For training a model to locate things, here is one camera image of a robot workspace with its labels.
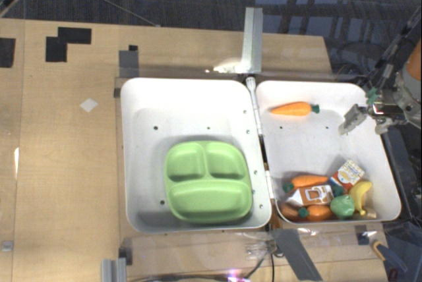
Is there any white and orange carton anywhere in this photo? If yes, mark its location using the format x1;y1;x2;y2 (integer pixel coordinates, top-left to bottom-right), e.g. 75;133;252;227
329;159;366;195

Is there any yellow banana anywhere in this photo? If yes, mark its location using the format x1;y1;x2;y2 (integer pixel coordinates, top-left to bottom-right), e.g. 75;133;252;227
348;180;373;217

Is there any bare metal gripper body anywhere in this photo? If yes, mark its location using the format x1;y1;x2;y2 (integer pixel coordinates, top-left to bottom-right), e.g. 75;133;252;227
367;99;413;126

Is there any white plastic tray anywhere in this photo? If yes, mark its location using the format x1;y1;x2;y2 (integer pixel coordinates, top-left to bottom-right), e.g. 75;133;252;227
255;80;403;226
119;77;273;235

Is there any orange carrot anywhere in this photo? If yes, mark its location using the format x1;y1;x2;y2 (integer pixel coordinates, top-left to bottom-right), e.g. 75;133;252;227
282;174;331;194
297;204;334;223
270;101;321;117

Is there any green divided plate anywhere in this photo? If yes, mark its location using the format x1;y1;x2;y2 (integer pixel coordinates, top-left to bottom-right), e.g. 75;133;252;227
164;140;255;225

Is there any orange sausage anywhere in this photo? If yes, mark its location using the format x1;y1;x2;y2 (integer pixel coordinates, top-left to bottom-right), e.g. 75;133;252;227
279;202;301;222

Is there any white and brown carton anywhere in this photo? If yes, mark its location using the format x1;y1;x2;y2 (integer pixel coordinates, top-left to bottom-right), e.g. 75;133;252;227
284;184;336;208

